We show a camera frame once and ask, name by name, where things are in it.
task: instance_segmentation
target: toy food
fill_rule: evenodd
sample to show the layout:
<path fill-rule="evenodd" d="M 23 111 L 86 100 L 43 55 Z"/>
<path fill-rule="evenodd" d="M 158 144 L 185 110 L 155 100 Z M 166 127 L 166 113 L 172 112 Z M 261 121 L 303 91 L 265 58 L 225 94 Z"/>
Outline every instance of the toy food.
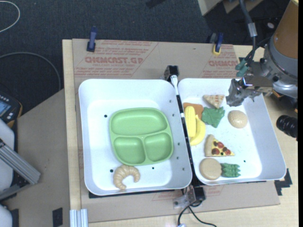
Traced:
<path fill-rule="evenodd" d="M 238 177 L 240 176 L 240 169 L 238 164 L 228 164 L 228 163 L 222 163 L 222 176 L 224 177 Z"/>
<path fill-rule="evenodd" d="M 196 115 L 196 134 L 194 137 L 192 137 L 190 140 L 189 140 L 189 144 L 191 146 L 195 146 L 197 144 L 200 144 L 204 137 L 205 137 L 205 132 L 206 132 L 206 125 L 204 122 L 202 122 L 198 115 Z"/>
<path fill-rule="evenodd" d="M 188 106 L 193 106 L 195 109 L 195 113 L 198 115 L 199 119 L 202 117 L 202 112 L 203 112 L 203 106 L 201 104 L 192 104 L 192 103 L 184 103 L 183 108 L 186 108 Z"/>
<path fill-rule="evenodd" d="M 220 108 L 224 95 L 204 95 L 203 98 L 212 106 Z"/>
<path fill-rule="evenodd" d="M 223 107 L 219 109 L 204 107 L 204 110 L 202 112 L 202 121 L 217 128 L 224 115 L 225 110 Z"/>
<path fill-rule="evenodd" d="M 126 186 L 122 183 L 123 179 L 127 176 L 132 175 L 134 177 L 134 182 L 140 180 L 140 172 L 134 166 L 121 165 L 119 166 L 114 173 L 114 185 L 115 187 L 123 190 Z"/>
<path fill-rule="evenodd" d="M 232 110 L 228 113 L 229 123 L 235 128 L 244 128 L 248 122 L 247 116 L 240 110 Z"/>
<path fill-rule="evenodd" d="M 226 157 L 234 156 L 235 154 L 229 150 L 222 142 L 217 140 L 214 135 L 208 135 L 205 142 L 205 156 L 206 157 Z"/>
<path fill-rule="evenodd" d="M 200 163 L 199 170 L 201 175 L 208 180 L 216 180 L 222 173 L 220 163 L 213 158 L 203 159 Z"/>
<path fill-rule="evenodd" d="M 184 110 L 185 124 L 188 137 L 196 135 L 196 113 L 193 106 L 187 106 Z"/>

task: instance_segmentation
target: black clip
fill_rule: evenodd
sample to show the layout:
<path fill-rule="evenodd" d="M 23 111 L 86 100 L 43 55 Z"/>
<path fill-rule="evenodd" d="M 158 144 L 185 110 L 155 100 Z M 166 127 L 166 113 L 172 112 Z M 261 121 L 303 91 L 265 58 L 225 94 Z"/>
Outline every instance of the black clip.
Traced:
<path fill-rule="evenodd" d="M 89 42 L 87 43 L 87 48 L 86 50 L 89 52 L 95 52 L 95 39 L 97 36 L 97 28 L 96 26 L 93 26 L 90 30 L 90 35 L 89 35 Z"/>

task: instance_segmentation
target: white cable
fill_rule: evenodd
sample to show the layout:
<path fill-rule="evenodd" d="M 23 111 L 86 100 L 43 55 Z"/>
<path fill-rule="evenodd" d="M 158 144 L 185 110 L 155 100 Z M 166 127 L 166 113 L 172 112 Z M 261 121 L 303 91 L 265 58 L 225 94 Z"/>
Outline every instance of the white cable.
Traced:
<path fill-rule="evenodd" d="M 12 27 L 19 21 L 19 19 L 20 19 L 20 9 L 19 9 L 18 6 L 17 6 L 15 3 L 13 3 L 13 2 L 9 2 L 9 1 L 0 1 L 0 2 L 9 3 L 9 4 L 11 4 L 11 5 L 14 5 L 14 6 L 16 7 L 16 9 L 18 10 L 18 18 L 17 18 L 17 20 L 16 20 L 12 25 L 8 26 L 7 28 L 0 30 L 0 33 L 1 33 L 1 32 L 4 32 L 4 31 L 8 30 L 9 28 L 12 28 Z"/>

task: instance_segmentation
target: wooden table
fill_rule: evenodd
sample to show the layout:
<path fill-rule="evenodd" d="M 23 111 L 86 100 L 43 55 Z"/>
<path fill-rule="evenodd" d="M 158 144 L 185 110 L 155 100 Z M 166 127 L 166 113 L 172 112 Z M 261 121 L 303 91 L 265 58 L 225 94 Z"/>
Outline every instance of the wooden table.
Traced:
<path fill-rule="evenodd" d="M 66 107 L 66 129 L 67 129 L 67 150 L 68 150 L 68 166 L 69 166 L 69 184 L 70 184 L 70 207 L 72 210 L 81 209 L 80 196 L 80 176 L 78 162 L 78 143 L 77 143 L 77 126 L 75 112 L 75 89 L 73 77 L 73 54 L 72 40 L 63 40 L 63 67 L 64 67 L 64 90 L 65 90 L 65 107 Z M 250 46 L 234 46 L 238 57 L 245 57 L 250 51 Z M 261 58 L 263 50 L 258 49 L 255 59 Z M 290 188 L 282 190 L 283 196 L 280 197 L 280 205 L 236 210 L 223 210 L 214 212 L 197 213 L 197 216 L 205 222 L 222 226 L 298 226 L 298 143 L 297 141 L 281 132 L 276 128 L 276 120 L 279 116 L 287 114 L 295 115 L 293 110 L 284 108 L 275 98 L 265 98 L 268 112 L 277 139 L 279 141 L 282 153 L 285 158 L 286 167 L 289 169 L 292 178 Z M 155 227 L 177 226 L 178 216 L 161 216 L 152 218 L 137 218 L 119 221 L 107 221 L 99 223 L 90 223 L 90 227 Z M 187 227 L 199 227 L 199 223 L 192 214 L 184 214 L 181 219 Z"/>

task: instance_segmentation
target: teal connector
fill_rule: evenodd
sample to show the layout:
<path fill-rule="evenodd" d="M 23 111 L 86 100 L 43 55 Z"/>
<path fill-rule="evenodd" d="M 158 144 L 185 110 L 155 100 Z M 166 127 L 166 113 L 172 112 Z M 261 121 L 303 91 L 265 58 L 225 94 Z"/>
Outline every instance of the teal connector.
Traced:
<path fill-rule="evenodd" d="M 237 77 L 243 77 L 246 71 L 248 70 L 248 66 L 243 66 L 240 71 L 237 72 Z"/>
<path fill-rule="evenodd" d="M 243 68 L 243 66 L 246 64 L 246 60 L 245 59 L 243 59 L 243 60 L 241 60 L 241 62 L 238 64 L 238 65 L 236 65 L 236 70 L 241 70 L 242 68 Z"/>

